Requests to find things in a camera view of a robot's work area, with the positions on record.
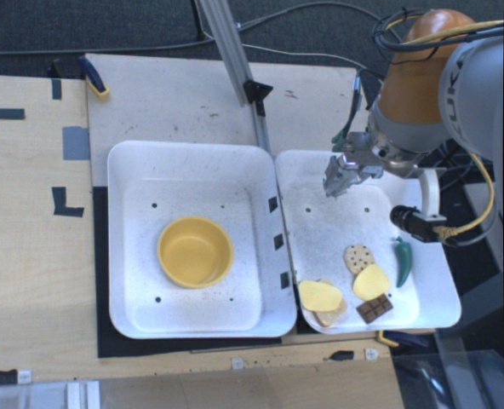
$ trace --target gray tape marking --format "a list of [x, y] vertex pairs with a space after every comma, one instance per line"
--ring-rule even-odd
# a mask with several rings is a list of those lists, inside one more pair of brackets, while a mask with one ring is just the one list
[[60, 78], [51, 79], [51, 98], [54, 100], [61, 100], [63, 98], [63, 89], [61, 87]]
[[63, 128], [63, 159], [89, 160], [89, 129], [80, 126]]

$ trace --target yellow clamp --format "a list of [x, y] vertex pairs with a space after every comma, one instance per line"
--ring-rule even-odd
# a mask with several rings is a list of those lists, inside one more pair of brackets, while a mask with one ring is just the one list
[[385, 338], [384, 336], [384, 331], [378, 331], [377, 332], [377, 337], [375, 338], [378, 343], [385, 344], [388, 347], [392, 347], [395, 349], [396, 347], [399, 347], [399, 343], [396, 343], [396, 341], [393, 341], [392, 339]]
[[95, 92], [95, 94], [102, 98], [102, 97], [106, 97], [109, 93], [110, 93], [110, 90], [108, 89], [108, 86], [105, 84], [105, 90], [100, 92], [97, 87], [95, 85], [93, 85], [89, 80], [88, 80], [88, 86], [91, 88], [91, 90], [93, 92]]

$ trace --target white plastic tray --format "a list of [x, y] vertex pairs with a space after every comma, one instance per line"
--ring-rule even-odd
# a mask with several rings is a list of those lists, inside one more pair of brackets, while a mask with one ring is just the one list
[[[421, 207], [417, 180], [385, 173], [381, 179], [351, 187], [337, 199], [327, 198], [324, 171], [331, 152], [287, 151], [276, 157], [277, 179], [295, 279], [329, 279], [341, 289], [348, 309], [324, 328], [303, 309], [308, 324], [323, 333], [449, 327], [461, 315], [461, 304], [443, 247], [424, 244], [399, 231], [390, 221], [395, 205]], [[411, 243], [414, 266], [408, 281], [396, 288], [398, 261], [394, 240]], [[367, 245], [391, 281], [387, 292], [393, 309], [365, 324], [356, 307], [363, 303], [352, 292], [354, 276], [343, 261], [353, 244]]]
[[[258, 147], [125, 141], [108, 156], [109, 304], [132, 338], [279, 337], [296, 306], [272, 157]], [[181, 216], [230, 236], [229, 274], [204, 289], [172, 283], [158, 236]]]

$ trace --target wooden table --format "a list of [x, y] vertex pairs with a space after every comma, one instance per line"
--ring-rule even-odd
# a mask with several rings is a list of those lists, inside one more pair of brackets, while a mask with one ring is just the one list
[[[341, 393], [367, 398], [367, 389], [353, 380], [378, 372], [382, 406], [402, 407], [391, 363], [380, 362], [388, 360], [389, 349], [370, 333], [291, 332], [276, 347], [97, 357], [91, 164], [64, 159], [62, 138], [64, 128], [89, 127], [86, 89], [83, 80], [63, 79], [62, 97], [54, 99], [48, 78], [0, 77], [0, 108], [25, 112], [25, 119], [0, 119], [0, 371], [31, 370], [35, 383], [179, 377], [228, 372], [232, 358], [240, 358], [244, 370], [268, 370], [281, 393], [299, 390], [302, 375], [316, 371], [333, 402]], [[83, 215], [55, 215], [53, 187], [65, 187], [66, 206], [83, 208]], [[365, 349], [376, 349], [380, 359], [364, 360]], [[355, 361], [327, 361], [338, 350], [353, 351]], [[291, 373], [281, 375], [278, 368]], [[343, 385], [348, 368], [357, 373]], [[284, 401], [299, 402], [293, 399], [306, 392], [291, 395]]]

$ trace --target black cable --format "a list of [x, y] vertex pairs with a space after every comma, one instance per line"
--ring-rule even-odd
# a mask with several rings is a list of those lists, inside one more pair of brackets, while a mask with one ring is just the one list
[[384, 80], [384, 77], [380, 75], [378, 72], [373, 72], [368, 68], [359, 68], [356, 71], [356, 77], [354, 78], [354, 82], [352, 84], [352, 102], [351, 102], [351, 109], [350, 112], [348, 113], [348, 119], [346, 120], [345, 126], [331, 139], [331, 143], [334, 144], [332, 147], [332, 152], [341, 152], [343, 149], [343, 146], [345, 145], [347, 141], [347, 136], [348, 133], [351, 129], [352, 122], [354, 121], [354, 118], [356, 117], [356, 113], [358, 112], [362, 100], [362, 74], [370, 74], [371, 76], [375, 77], [379, 82], [382, 83]]
[[436, 163], [436, 166], [441, 166], [441, 165], [444, 165], [445, 163], [448, 163], [449, 160], [455, 156], [455, 154], [457, 154], [459, 151], [462, 150], [462, 147], [458, 146], [458, 145], [455, 145], [454, 147], [452, 147], [448, 153], [446, 153], [444, 155], [444, 157]]
[[428, 54], [427, 57], [422, 58], [422, 59], [406, 59], [406, 60], [398, 60], [397, 62], [392, 62], [389, 58], [382, 55], [382, 53], [381, 53], [381, 55], [386, 60], [388, 60], [392, 65], [402, 65], [402, 64], [409, 64], [410, 62], [426, 62], [427, 60], [431, 60], [433, 58], [433, 56], [438, 52], [438, 50], [439, 50], [439, 47], [436, 47]]
[[201, 22], [201, 16], [199, 15], [199, 5], [197, 0], [190, 0], [192, 4], [193, 20], [195, 21], [195, 28], [197, 29], [197, 40], [203, 41], [205, 39], [203, 23]]
[[474, 164], [473, 164], [473, 162], [471, 162], [469, 165], [459, 165], [459, 166], [452, 167], [452, 168], [448, 169], [447, 172], [454, 171], [454, 170], [465, 170], [465, 171], [463, 174], [456, 177], [453, 181], [450, 181], [449, 183], [443, 185], [439, 189], [439, 191], [445, 192], [445, 191], [447, 191], [447, 189], [453, 187], [454, 185], [456, 185], [457, 183], [460, 183], [460, 182], [462, 183], [462, 185], [465, 185], [466, 183], [464, 182], [464, 178], [468, 174], [470, 174], [470, 172], [473, 170], [473, 168], [474, 168]]
[[442, 47], [451, 44], [469, 43], [471, 41], [477, 41], [479, 39], [484, 39], [487, 37], [497, 37], [503, 36], [504, 33], [504, 23], [496, 26], [487, 26], [478, 29], [474, 29], [471, 32], [457, 33], [453, 37], [447, 37], [442, 41], [432, 41], [430, 43], [413, 43], [413, 44], [401, 44], [388, 41], [385, 37], [387, 29], [391, 27], [394, 23], [399, 23], [406, 21], [411, 18], [417, 18], [424, 15], [428, 10], [425, 9], [406, 9], [398, 11], [397, 13], [390, 15], [388, 17], [379, 20], [372, 32], [372, 38], [374, 43], [379, 49], [388, 50], [391, 52], [414, 52], [428, 50], [432, 48]]
[[[238, 26], [239, 32], [246, 32], [257, 26], [261, 26], [268, 21], [274, 20], [282, 15], [289, 14], [290, 12], [295, 12], [296, 10], [320, 7], [320, 6], [336, 6], [344, 9], [351, 9], [358, 11], [361, 14], [366, 14], [373, 18], [375, 21], [379, 21], [380, 17], [372, 14], [367, 9], [360, 8], [348, 3], [340, 2], [311, 2], [303, 3], [280, 10], [274, 14], [269, 14], [264, 17], [260, 17], [256, 20], [246, 21], [240, 26]], [[398, 35], [392, 31], [391, 34], [398, 39]], [[214, 39], [206, 38], [202, 41], [195, 41], [190, 43], [174, 44], [174, 45], [159, 45], [159, 46], [146, 46], [146, 47], [130, 47], [130, 48], [104, 48], [104, 49], [60, 49], [60, 50], [16, 50], [16, 51], [0, 51], [0, 56], [35, 56], [35, 55], [81, 55], [85, 53], [104, 53], [104, 54], [125, 54], [125, 53], [143, 53], [143, 52], [158, 52], [158, 51], [169, 51], [177, 49], [190, 49], [194, 47], [201, 47], [204, 45], [209, 45], [214, 43]]]

